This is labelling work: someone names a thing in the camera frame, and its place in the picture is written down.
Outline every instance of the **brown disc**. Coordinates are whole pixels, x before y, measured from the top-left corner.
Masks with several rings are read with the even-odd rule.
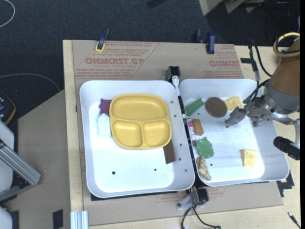
[[[218,97],[210,97],[205,102],[205,108],[214,117],[223,117],[227,113],[227,105]]]

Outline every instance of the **yellow divided plate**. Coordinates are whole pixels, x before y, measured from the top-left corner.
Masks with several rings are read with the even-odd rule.
[[[169,110],[158,96],[123,94],[110,103],[110,125],[115,142],[128,149],[167,145],[172,138]]]

